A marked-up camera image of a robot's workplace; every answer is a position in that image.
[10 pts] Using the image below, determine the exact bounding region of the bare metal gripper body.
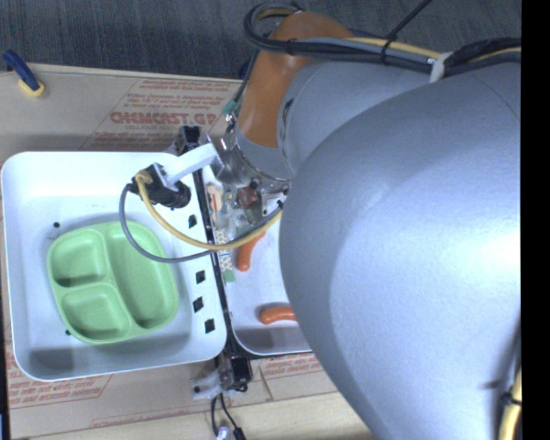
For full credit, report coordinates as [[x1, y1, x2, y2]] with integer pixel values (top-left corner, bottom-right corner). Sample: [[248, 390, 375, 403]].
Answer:
[[210, 135, 290, 223]]

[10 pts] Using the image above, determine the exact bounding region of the white patterned packet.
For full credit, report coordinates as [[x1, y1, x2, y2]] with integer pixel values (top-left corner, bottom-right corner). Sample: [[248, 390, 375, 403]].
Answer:
[[212, 225, 236, 270]]

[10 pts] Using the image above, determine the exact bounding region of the orange sausage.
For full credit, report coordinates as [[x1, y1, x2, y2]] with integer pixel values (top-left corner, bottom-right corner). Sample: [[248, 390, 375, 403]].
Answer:
[[235, 231, 268, 273], [258, 304, 299, 326]]

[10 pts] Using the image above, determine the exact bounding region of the thin black rod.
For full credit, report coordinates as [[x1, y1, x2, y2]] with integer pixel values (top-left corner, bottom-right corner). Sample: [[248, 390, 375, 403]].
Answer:
[[192, 170, 237, 359]]

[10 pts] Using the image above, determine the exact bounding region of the white plastic tray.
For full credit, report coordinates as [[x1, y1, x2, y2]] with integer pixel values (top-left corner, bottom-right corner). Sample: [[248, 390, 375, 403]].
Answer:
[[0, 150, 228, 382], [200, 167, 314, 358]]

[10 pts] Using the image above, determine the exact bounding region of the brown cardboard board red print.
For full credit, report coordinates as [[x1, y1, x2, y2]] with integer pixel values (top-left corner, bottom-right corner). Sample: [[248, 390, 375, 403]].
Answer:
[[0, 61, 372, 440]]

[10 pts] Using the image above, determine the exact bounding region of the green divided plate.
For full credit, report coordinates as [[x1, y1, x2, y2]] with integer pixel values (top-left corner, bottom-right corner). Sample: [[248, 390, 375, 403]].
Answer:
[[45, 220, 182, 346]]

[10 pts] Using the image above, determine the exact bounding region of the black block with thin wires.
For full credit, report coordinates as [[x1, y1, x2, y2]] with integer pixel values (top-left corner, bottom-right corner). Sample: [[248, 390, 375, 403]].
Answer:
[[175, 125, 204, 158], [190, 355, 256, 401]]

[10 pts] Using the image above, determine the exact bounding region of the black cylinder on white bracket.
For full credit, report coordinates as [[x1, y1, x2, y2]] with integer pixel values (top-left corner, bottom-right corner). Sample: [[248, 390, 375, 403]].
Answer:
[[126, 143, 221, 211]]

